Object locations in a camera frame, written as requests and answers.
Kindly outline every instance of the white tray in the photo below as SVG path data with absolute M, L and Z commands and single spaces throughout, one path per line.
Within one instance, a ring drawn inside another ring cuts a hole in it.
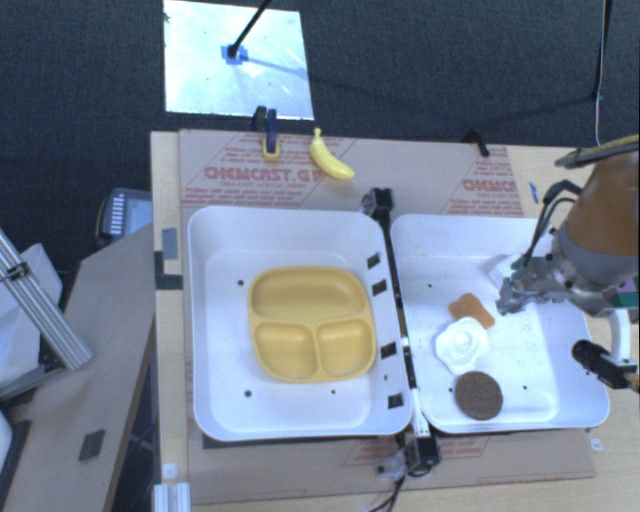
M 496 309 L 498 289 L 488 272 L 526 250 L 534 225 L 529 219 L 440 215 L 405 215 L 393 224 L 420 402 L 438 429 L 461 434 L 591 427 L 608 415 L 604 385 L 571 356 L 576 341 L 589 339 L 579 309 L 567 302 L 529 304 L 504 317 Z M 548 251 L 548 240 L 538 250 Z M 491 348 L 474 368 L 495 378 L 504 396 L 502 411 L 489 421 L 473 420 L 457 407 L 457 376 L 435 355 L 435 338 L 453 322 L 447 306 L 467 292 L 496 320 L 488 331 Z
M 213 206 L 189 222 L 194 356 L 194 412 L 200 428 L 224 440 L 388 435 L 409 422 L 411 402 L 384 237 L 355 212 Z M 369 269 L 367 259 L 380 263 Z M 397 353 L 341 382 L 291 384 L 259 365 L 249 333 L 247 293 L 275 267 L 335 266 L 352 272 L 369 294 L 378 347 Z M 373 296 L 382 280 L 387 291 Z M 400 394 L 402 405 L 389 408 Z

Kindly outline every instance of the wooden table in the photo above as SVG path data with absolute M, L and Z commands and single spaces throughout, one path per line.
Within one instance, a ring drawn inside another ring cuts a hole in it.
M 155 219 L 154 250 L 162 254 L 162 239 L 165 229 L 177 229 L 178 238 L 180 238 L 179 135 L 168 132 L 154 133 L 151 142 Z M 421 146 L 420 150 L 427 153 L 437 154 L 438 151 L 451 151 L 452 146 L 459 147 L 460 151 L 469 150 L 468 145 L 423 144 L 424 146 Z M 563 148 L 506 147 L 506 154 L 511 164 L 513 179 L 525 216 L 536 217 L 541 207 L 534 201 L 530 184 L 535 183 L 538 194 L 542 196 L 549 185 L 567 177 L 568 171 L 553 166 L 553 162 L 567 152 L 568 150 Z M 416 162 L 415 167 L 415 186 L 426 186 L 419 180 L 420 162 Z M 569 177 L 577 184 L 582 184 L 586 181 L 590 171 L 590 168 L 571 171 Z M 389 181 L 394 188 L 393 178 L 391 177 Z M 162 270 L 167 275 L 182 274 L 180 246 L 174 258 L 164 260 Z M 157 291 L 156 323 L 158 378 L 160 382 L 160 453 L 163 471 L 165 471 L 163 483 L 188 482 L 184 319 L 181 290 Z M 610 343 L 610 333 L 606 321 L 588 319 L 588 325 L 594 340 L 604 346 Z M 635 325 L 632 329 L 633 336 L 637 340 L 638 326 Z M 634 344 L 633 357 L 638 359 L 637 343 Z M 400 494 L 395 510 L 504 510 L 513 512 L 627 508 L 629 503 L 636 503 L 640 500 L 640 487 L 637 485 L 637 476 L 640 474 L 638 396 L 631 391 L 615 391 L 610 392 L 610 397 L 611 413 L 609 419 L 601 427 L 589 433 L 590 438 L 600 440 L 603 446 L 602 451 L 593 453 L 596 478 L 406 491 Z M 268 500 L 199 505 L 194 506 L 193 510 L 200 512 L 368 510 L 383 501 L 384 497 L 385 495 L 357 494 Z

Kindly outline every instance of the brown patty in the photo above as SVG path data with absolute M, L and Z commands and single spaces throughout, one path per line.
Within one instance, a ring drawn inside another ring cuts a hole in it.
M 482 372 L 467 372 L 456 381 L 458 407 L 476 420 L 489 420 L 502 409 L 502 391 L 495 379 Z

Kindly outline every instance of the metal pole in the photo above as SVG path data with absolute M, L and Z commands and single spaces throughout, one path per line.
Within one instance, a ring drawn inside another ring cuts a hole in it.
M 253 15 L 253 18 L 251 18 L 251 21 L 249 22 L 249 24 L 244 28 L 244 30 L 242 31 L 242 34 L 240 34 L 240 37 L 238 37 L 235 43 L 229 46 L 229 50 L 227 54 L 229 55 L 230 59 L 236 58 L 236 55 L 238 54 L 238 49 L 240 48 L 242 41 L 244 40 L 245 37 L 247 37 L 247 34 L 251 31 L 253 26 L 258 21 L 258 18 L 260 18 L 260 16 L 264 12 L 264 10 L 269 6 L 270 3 L 271 3 L 271 0 L 264 0 L 264 2 L 262 2 L 262 5 L 258 8 L 258 11 Z

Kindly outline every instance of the dark floor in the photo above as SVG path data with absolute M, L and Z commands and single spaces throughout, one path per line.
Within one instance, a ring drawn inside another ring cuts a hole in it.
M 456 141 L 474 127 L 488 143 L 595 144 L 601 0 L 274 0 L 272 8 L 301 13 L 325 134 Z M 149 189 L 151 131 L 249 126 L 165 112 L 161 0 L 3 0 L 0 48 L 0 227 L 20 250 L 43 243 L 62 272 L 95 250 L 96 217 L 113 188 Z M 616 2 L 602 141 L 638 132 L 639 48 L 640 3 Z M 145 421 L 138 436 L 151 435 Z M 144 509 L 145 446 L 130 444 L 129 490 L 115 510 Z

